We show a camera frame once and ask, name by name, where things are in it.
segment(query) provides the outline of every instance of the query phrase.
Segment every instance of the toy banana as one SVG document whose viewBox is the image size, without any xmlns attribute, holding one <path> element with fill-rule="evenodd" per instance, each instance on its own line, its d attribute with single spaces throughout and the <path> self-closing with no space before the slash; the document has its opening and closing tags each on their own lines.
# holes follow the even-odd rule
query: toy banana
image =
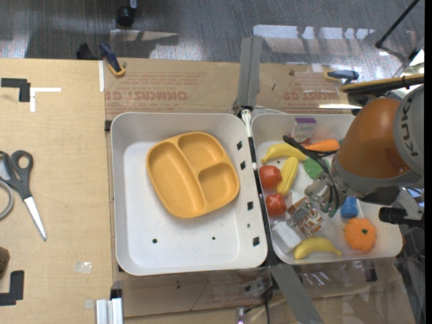
<svg viewBox="0 0 432 324">
<path fill-rule="evenodd" d="M 342 255 L 342 251 L 338 250 L 329 239 L 323 236 L 311 236 L 297 245 L 294 250 L 294 259 L 303 259 L 315 251 L 332 252 L 338 256 Z"/>
<path fill-rule="evenodd" d="M 261 163 L 264 164 L 269 160 L 276 159 L 278 157 L 291 156 L 296 157 L 299 161 L 304 161 L 306 159 L 306 155 L 292 145 L 289 145 L 288 143 L 277 143 L 269 147 L 267 153 L 261 159 Z"/>
<path fill-rule="evenodd" d="M 282 181 L 277 185 L 276 192 L 286 196 L 291 190 L 298 171 L 297 157 L 289 157 L 281 168 Z"/>
</svg>

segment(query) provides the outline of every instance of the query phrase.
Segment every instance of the gray ring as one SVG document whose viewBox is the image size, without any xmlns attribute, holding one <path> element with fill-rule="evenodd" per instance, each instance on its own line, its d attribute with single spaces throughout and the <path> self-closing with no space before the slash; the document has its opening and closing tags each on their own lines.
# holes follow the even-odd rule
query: gray ring
<svg viewBox="0 0 432 324">
<path fill-rule="evenodd" d="M 4 209 L 0 213 L 0 221 L 4 219 L 12 210 L 12 207 L 14 206 L 14 194 L 12 193 L 11 188 L 5 183 L 0 180 L 0 187 L 4 188 L 7 194 L 9 195 L 9 203 L 6 206 L 6 209 Z"/>
</svg>

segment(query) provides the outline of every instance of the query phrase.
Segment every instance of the orange plate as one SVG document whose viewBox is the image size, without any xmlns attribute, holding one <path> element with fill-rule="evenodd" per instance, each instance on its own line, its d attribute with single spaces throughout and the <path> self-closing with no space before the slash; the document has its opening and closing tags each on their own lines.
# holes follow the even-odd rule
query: orange plate
<svg viewBox="0 0 432 324">
<path fill-rule="evenodd" d="M 240 181 L 219 141 L 205 132 L 180 134 L 152 146 L 148 176 L 163 206 L 182 218 L 198 217 L 235 199 Z"/>
</svg>

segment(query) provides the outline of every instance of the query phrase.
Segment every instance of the red tomato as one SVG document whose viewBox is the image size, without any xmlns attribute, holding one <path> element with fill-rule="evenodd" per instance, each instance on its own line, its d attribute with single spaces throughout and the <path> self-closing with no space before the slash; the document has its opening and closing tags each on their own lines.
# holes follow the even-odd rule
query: red tomato
<svg viewBox="0 0 432 324">
<path fill-rule="evenodd" d="M 282 181 L 281 171 L 274 165 L 264 165 L 259 169 L 259 177 L 263 188 L 274 190 Z"/>
<path fill-rule="evenodd" d="M 269 216 L 282 215 L 286 211 L 285 198 L 279 194 L 269 194 L 265 198 L 265 206 Z"/>
</svg>

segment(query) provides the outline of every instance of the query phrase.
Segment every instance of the orange carrot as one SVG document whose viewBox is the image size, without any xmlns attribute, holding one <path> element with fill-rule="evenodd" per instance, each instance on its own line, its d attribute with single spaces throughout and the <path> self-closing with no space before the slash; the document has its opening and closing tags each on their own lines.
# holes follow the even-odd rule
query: orange carrot
<svg viewBox="0 0 432 324">
<path fill-rule="evenodd" d="M 330 151 L 338 150 L 340 148 L 340 144 L 336 139 L 326 139 L 306 145 L 304 148 L 310 151 L 317 151 L 319 153 L 328 153 Z"/>
</svg>

